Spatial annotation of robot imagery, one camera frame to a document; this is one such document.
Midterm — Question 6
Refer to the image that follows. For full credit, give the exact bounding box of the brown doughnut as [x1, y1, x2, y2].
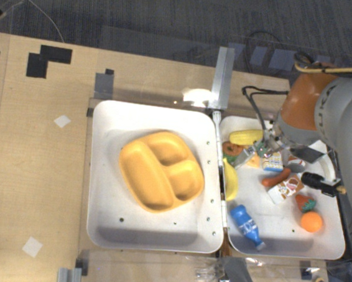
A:
[221, 140, 245, 159]

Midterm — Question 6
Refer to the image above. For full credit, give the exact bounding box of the small blue and white carton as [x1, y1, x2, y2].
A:
[261, 149, 286, 174]

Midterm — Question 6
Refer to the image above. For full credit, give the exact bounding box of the white and brown carton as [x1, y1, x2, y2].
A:
[266, 171, 306, 208]

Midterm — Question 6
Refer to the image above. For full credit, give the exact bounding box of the black cylinder on white bracket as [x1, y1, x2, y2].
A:
[299, 143, 348, 197]

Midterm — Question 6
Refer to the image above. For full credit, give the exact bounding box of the red and white can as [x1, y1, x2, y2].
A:
[285, 155, 307, 175]

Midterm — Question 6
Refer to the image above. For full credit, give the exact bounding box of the white plastic tray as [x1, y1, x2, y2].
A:
[206, 114, 352, 266]
[79, 98, 238, 261]

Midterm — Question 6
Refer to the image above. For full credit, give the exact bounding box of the orange divided plate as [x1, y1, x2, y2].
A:
[113, 126, 211, 219]

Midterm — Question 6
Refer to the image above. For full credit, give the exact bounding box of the red strawberry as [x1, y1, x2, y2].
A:
[293, 193, 318, 215]

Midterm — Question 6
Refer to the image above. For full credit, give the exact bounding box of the blue bottle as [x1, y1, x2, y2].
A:
[226, 202, 271, 252]

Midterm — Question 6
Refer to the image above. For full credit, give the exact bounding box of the red-brown sausage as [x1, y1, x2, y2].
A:
[261, 164, 292, 190]

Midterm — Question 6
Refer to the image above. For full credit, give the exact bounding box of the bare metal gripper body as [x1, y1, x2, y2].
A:
[250, 128, 293, 161]

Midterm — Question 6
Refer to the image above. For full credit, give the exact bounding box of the yellow cheese wedge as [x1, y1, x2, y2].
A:
[246, 153, 262, 170]

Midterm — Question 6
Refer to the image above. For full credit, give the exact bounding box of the orange fruit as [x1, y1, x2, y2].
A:
[299, 209, 325, 235]

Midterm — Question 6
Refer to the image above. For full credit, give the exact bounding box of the yellow banana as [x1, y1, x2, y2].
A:
[218, 157, 243, 203]

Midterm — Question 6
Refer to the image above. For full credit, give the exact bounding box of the green lettuce leaf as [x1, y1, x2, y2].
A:
[222, 154, 238, 167]

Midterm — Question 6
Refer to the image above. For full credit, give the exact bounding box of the yellow corn cob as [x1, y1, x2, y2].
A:
[228, 126, 265, 148]

